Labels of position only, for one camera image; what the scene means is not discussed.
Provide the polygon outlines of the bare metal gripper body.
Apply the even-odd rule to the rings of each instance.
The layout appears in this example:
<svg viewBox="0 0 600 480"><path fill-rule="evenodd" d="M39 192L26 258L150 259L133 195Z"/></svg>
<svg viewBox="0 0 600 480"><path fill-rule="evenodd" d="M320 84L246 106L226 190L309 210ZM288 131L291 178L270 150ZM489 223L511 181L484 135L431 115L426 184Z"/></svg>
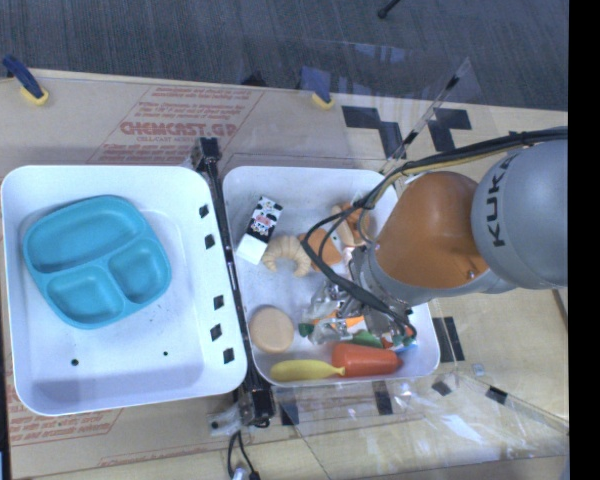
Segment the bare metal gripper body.
<svg viewBox="0 0 600 480"><path fill-rule="evenodd" d="M364 317L367 330L389 343L389 347L408 347L416 341L416 328L411 322L413 307L392 296L352 296L350 313Z"/></svg>

